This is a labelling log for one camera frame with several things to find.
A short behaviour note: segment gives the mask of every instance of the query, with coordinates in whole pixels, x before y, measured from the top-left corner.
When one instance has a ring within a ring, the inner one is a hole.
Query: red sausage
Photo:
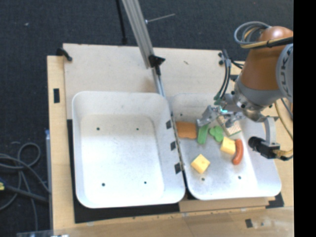
[[[242,140],[241,139],[236,139],[235,140],[236,144],[236,154],[233,159],[233,164],[238,165],[241,162],[242,156],[243,156],[243,145],[242,145]]]

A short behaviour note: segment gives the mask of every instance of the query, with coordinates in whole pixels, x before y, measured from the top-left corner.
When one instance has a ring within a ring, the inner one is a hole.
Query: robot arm
[[[241,40],[237,36],[244,29]],[[251,41],[254,34],[259,37]],[[293,32],[284,27],[271,27],[261,22],[249,22],[235,31],[235,40],[250,52],[240,75],[235,80],[232,93],[226,93],[230,77],[231,60],[227,52],[221,53],[226,75],[223,87],[214,98],[214,105],[208,106],[197,126],[212,122],[219,115],[226,118],[226,127],[236,120],[251,119],[263,122],[266,139],[251,137],[249,146],[266,158],[288,160],[278,154],[280,145],[276,142],[275,121],[278,117],[266,117],[261,112],[277,99],[286,97],[293,103]]]

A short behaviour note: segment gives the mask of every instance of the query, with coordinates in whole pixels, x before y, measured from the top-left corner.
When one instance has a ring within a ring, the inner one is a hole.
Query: white tray
[[[84,206],[167,204],[183,198],[165,98],[83,91],[74,96],[72,109],[76,194]]]
[[[214,102],[212,94],[180,94],[172,99],[172,111],[175,121],[196,122],[202,117],[206,107]],[[252,136],[265,139],[262,123],[249,119],[238,121],[242,132],[233,135],[240,138],[244,145],[244,156],[239,165],[232,164],[232,156],[220,151],[220,143],[207,135],[204,145],[196,140],[179,138],[183,168],[189,191],[200,200],[273,197],[281,190],[281,181],[272,159],[266,159],[252,151],[248,140]],[[209,125],[219,125],[214,121]],[[210,166],[199,174],[190,164],[203,154]]]

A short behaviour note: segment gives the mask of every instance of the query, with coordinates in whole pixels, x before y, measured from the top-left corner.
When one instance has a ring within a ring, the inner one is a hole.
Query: wooden table
[[[124,53],[128,57],[129,69],[135,67],[137,70],[149,70],[143,67],[142,58],[135,55],[137,47],[115,47],[115,46],[93,46],[93,45],[76,45],[65,44],[64,48],[73,57],[74,62],[86,61],[89,67],[100,66],[98,63],[102,61],[112,62],[115,65],[115,57],[107,57],[107,50],[111,48],[119,48],[119,52]],[[223,77],[221,72],[214,71],[218,68],[219,50],[189,50],[189,49],[170,49],[155,48],[157,56],[166,58],[166,62],[162,66],[162,81],[167,96],[181,92],[191,93],[210,93],[217,90],[221,84]],[[208,201],[181,201],[180,213],[118,218],[111,220],[101,220],[97,222],[76,224],[74,220],[73,209],[73,193],[72,180],[69,160],[69,145],[67,131],[67,107],[65,92],[65,63],[68,62],[63,56],[47,57],[47,76],[48,76],[48,97],[49,97],[49,127],[50,127],[50,145],[51,145],[51,182],[52,182],[52,222],[54,230],[73,231],[77,236],[88,236],[93,233],[94,236],[103,236],[102,233],[110,231],[114,233],[115,229],[119,233],[129,231],[130,236],[154,235],[161,231],[161,227],[166,231],[165,236],[173,236],[175,229],[182,229],[179,236],[196,236],[192,232],[188,221],[184,220],[188,215],[213,215],[222,213],[239,213],[251,212],[257,209],[265,209],[269,201],[274,197],[258,197],[258,198],[240,198]],[[239,73],[239,69],[233,68],[233,74]],[[210,83],[208,77],[213,78],[214,83]],[[141,86],[140,91],[154,92],[155,87],[152,81],[148,81],[147,85]],[[59,102],[54,102],[54,92],[59,90]],[[281,113],[289,127],[293,132],[292,119],[287,114],[285,108],[280,104]],[[264,111],[265,115],[276,116],[275,108]],[[281,144],[281,148],[285,150],[292,147],[292,141],[287,135],[280,121],[276,122],[277,141]],[[284,200],[286,210],[290,211],[290,215],[294,210],[294,192],[293,192],[293,160],[283,162],[276,160],[276,166],[282,182],[281,194]],[[147,227],[150,226],[152,231],[149,233]]]

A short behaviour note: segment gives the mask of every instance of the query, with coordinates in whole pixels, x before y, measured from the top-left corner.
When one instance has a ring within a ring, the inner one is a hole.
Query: yellow cube
[[[233,155],[236,151],[235,140],[224,137],[220,150]]]
[[[191,166],[200,174],[204,173],[209,165],[210,161],[206,159],[202,154],[199,154],[199,156],[191,162]]]

